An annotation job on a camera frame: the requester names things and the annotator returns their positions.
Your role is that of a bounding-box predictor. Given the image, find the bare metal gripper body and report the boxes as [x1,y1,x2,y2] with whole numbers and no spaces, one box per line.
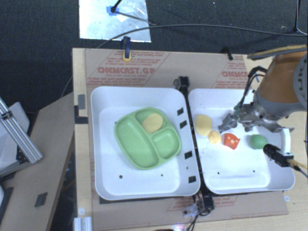
[237,103,295,133]

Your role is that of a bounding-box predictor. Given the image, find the yellow oval biscuit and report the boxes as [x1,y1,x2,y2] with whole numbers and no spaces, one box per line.
[141,113,164,134]

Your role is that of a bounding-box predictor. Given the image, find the white plastic tray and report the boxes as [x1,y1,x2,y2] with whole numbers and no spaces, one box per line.
[188,88,296,195]
[90,86,201,201]

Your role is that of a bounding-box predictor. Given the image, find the yellow bread piece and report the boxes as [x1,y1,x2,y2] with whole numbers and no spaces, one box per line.
[194,114,213,137]

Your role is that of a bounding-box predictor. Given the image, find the green divided plate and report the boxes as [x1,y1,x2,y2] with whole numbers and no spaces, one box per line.
[114,107,182,171]

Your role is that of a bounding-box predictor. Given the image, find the black cylinder on white bracket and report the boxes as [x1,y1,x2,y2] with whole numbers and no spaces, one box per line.
[262,127,295,167]

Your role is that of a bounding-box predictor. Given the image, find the thin black rod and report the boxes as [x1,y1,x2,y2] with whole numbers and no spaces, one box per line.
[180,87,210,197]

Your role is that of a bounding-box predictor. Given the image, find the brown cardboard board red print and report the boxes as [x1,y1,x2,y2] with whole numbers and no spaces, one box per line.
[84,48,289,231]

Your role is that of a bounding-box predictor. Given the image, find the green round ball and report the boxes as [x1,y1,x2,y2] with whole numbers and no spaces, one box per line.
[249,134,267,150]

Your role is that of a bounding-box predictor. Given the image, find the black block with thin wires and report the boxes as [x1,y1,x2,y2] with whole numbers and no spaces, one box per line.
[201,193,215,212]
[173,76,191,90]

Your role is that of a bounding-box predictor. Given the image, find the small yellow round bun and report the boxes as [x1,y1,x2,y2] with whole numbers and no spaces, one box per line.
[207,130,222,144]

